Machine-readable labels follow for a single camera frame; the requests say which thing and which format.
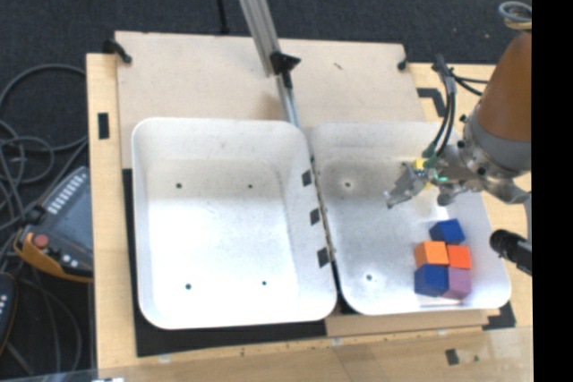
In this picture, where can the orange cube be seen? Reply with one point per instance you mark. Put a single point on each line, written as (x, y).
(431, 253)
(459, 257)

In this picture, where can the pale wood board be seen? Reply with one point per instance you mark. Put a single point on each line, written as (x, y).
(215, 76)

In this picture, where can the black cylinder on white bracket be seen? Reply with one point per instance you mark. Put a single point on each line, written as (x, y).
(510, 243)

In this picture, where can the purple cube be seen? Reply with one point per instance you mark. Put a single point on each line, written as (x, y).
(459, 282)

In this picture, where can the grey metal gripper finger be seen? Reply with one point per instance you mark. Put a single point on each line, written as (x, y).
(413, 180)
(396, 194)

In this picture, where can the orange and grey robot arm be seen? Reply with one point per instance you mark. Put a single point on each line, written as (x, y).
(508, 103)

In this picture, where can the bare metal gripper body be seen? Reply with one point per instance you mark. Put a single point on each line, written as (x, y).
(474, 176)

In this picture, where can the white plastic tray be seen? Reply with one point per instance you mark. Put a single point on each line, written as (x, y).
(376, 237)
(224, 237)

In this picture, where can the blue cube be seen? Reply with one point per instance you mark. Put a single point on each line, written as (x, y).
(447, 231)
(430, 279)

